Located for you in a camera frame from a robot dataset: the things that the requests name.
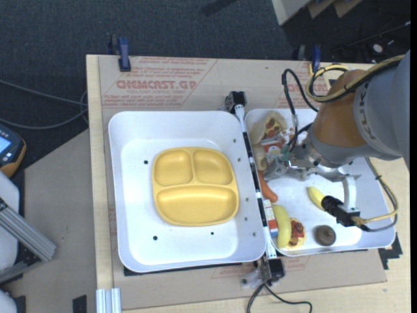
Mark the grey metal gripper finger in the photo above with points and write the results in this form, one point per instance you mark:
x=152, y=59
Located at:
x=301, y=174
x=273, y=169

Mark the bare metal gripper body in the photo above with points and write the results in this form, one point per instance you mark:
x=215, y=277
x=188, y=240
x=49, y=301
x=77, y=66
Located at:
x=321, y=165

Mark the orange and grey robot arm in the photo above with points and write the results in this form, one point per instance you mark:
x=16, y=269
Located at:
x=374, y=116

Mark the beige toy doughnut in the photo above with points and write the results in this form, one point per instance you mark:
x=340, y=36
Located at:
x=260, y=158

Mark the orange toy sausage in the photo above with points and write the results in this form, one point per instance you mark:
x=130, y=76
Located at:
x=267, y=189

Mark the white plastic tray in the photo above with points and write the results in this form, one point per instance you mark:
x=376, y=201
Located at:
x=299, y=197
x=137, y=174

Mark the yellow banana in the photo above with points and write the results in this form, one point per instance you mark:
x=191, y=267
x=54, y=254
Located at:
x=315, y=197
x=282, y=225

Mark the thin black and white rod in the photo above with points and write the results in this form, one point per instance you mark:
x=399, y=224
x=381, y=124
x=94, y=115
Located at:
x=249, y=148

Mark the white packet with orange print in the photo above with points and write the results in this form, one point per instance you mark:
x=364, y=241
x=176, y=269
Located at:
x=288, y=135

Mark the beige toy bread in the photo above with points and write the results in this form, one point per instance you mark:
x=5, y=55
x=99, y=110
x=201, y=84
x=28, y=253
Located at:
x=257, y=130

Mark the toy pizza slice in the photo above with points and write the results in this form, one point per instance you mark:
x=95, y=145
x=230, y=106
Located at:
x=273, y=124
x=297, y=235

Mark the brown toy biscuit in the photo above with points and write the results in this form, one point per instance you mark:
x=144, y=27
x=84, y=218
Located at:
x=325, y=235

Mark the yellow divided plate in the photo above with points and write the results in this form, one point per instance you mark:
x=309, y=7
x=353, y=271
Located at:
x=195, y=187

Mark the brown cardboard board, red print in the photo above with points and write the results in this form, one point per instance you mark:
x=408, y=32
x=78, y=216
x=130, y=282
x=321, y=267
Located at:
x=182, y=86

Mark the black cylinder on white bracket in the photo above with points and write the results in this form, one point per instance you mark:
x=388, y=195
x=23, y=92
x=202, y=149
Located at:
x=340, y=209

